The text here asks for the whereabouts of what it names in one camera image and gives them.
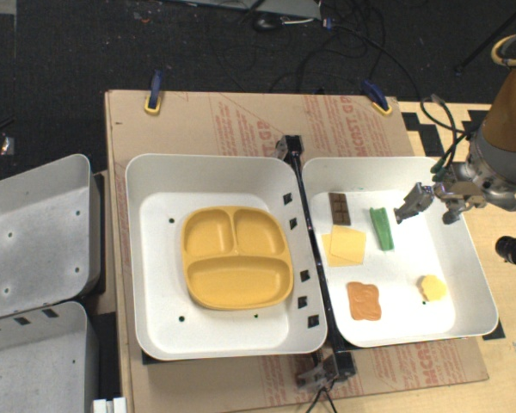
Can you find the yellow cheese slice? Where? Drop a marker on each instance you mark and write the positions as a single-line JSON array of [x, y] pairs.
[[326, 248], [348, 244]]

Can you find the yellow biscuit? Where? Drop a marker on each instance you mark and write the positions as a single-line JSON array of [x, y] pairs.
[[434, 288]]

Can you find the black computer mouse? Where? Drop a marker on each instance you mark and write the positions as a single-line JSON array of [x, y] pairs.
[[267, 22]]

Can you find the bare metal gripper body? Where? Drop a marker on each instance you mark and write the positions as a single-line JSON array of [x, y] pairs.
[[492, 187]]

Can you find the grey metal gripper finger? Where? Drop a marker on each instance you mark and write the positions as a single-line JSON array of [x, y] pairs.
[[452, 215], [415, 201]]

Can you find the black cylinder on white bracket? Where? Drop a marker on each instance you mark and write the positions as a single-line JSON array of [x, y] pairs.
[[511, 248]]

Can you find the yellow divided plate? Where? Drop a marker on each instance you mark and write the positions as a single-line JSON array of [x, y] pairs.
[[236, 258]]

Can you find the orange toast slice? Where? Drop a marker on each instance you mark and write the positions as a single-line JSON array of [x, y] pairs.
[[364, 301]]

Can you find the green celery stick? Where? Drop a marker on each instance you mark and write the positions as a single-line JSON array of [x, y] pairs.
[[382, 229]]

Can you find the white plastic tray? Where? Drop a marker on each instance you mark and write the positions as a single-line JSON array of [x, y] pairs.
[[34, 235], [223, 334], [404, 321], [34, 359]]

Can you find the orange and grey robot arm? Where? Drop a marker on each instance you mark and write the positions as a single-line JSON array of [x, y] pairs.
[[505, 114]]

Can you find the brown chocolate bar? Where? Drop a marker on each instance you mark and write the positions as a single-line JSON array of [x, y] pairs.
[[339, 209]]

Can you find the thin black rod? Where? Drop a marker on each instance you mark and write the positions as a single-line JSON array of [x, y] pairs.
[[317, 252]]

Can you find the brown cardboard board red print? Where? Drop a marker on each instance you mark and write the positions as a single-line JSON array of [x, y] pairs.
[[223, 123]]

